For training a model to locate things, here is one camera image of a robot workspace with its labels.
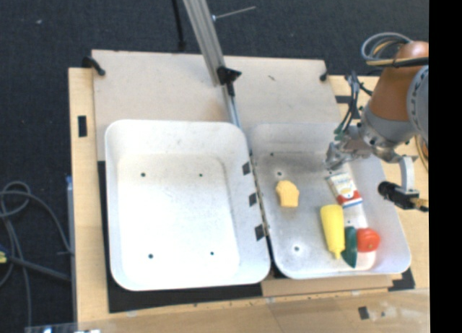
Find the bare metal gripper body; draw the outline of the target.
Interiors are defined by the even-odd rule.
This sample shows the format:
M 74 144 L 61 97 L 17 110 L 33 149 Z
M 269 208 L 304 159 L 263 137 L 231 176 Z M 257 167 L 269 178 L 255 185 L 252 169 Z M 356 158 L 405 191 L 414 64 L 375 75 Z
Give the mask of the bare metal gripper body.
M 343 161 L 368 158 L 371 155 L 387 163 L 397 163 L 400 155 L 397 144 L 377 134 L 374 130 L 348 129 L 337 143 L 337 156 Z

